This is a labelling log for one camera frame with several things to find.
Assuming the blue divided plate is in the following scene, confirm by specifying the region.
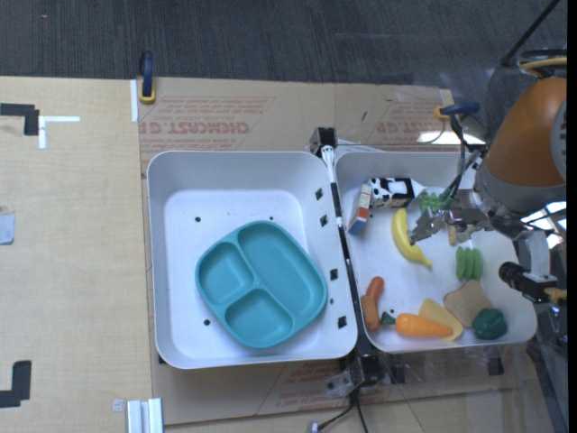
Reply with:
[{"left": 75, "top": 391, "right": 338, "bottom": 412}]
[{"left": 194, "top": 220, "right": 329, "bottom": 350}]

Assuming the white plastic tray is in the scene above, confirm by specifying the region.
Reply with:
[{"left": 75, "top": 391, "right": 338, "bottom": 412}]
[
  {"left": 146, "top": 150, "right": 360, "bottom": 371},
  {"left": 334, "top": 151, "right": 539, "bottom": 355}
]

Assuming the yellow banana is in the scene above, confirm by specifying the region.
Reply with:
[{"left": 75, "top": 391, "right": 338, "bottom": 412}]
[{"left": 390, "top": 207, "right": 433, "bottom": 269}]

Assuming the brown bread slice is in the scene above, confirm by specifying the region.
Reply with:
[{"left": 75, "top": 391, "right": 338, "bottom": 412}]
[{"left": 442, "top": 279, "right": 495, "bottom": 329}]

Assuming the black cylinder on white bracket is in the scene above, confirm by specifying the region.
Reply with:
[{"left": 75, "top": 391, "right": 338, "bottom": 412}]
[{"left": 498, "top": 230, "right": 560, "bottom": 304}]

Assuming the black block with thin wires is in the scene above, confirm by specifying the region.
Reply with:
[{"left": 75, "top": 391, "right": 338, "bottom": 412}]
[
  {"left": 309, "top": 126, "right": 339, "bottom": 155},
  {"left": 325, "top": 353, "right": 385, "bottom": 397}
]

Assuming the green bell pepper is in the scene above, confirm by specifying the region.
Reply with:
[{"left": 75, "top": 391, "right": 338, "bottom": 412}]
[{"left": 471, "top": 307, "right": 509, "bottom": 342}]

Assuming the green ribbed vegetable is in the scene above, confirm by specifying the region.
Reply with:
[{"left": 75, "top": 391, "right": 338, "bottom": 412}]
[{"left": 454, "top": 245, "right": 484, "bottom": 282}]

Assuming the black and white milk carton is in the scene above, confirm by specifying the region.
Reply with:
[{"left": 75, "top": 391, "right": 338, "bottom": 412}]
[{"left": 368, "top": 177, "right": 427, "bottom": 210}]

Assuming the orange white blue small carton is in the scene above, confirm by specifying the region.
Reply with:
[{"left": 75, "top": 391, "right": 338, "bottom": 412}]
[{"left": 346, "top": 183, "right": 374, "bottom": 236}]

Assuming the orange carrot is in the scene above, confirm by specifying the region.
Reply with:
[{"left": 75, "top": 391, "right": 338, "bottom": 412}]
[{"left": 380, "top": 311, "right": 454, "bottom": 338}]

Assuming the orange brown sausage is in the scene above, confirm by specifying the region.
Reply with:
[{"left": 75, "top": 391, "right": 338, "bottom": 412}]
[{"left": 360, "top": 275, "right": 386, "bottom": 332}]

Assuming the brown cardboard board red print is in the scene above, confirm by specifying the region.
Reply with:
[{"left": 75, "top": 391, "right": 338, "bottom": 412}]
[{"left": 137, "top": 77, "right": 545, "bottom": 426}]

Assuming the yellow cheese slice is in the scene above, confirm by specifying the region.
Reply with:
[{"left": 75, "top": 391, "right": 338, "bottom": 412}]
[{"left": 417, "top": 298, "right": 465, "bottom": 343}]

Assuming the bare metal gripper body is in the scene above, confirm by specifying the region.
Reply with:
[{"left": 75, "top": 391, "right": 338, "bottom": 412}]
[{"left": 444, "top": 191, "right": 524, "bottom": 244}]

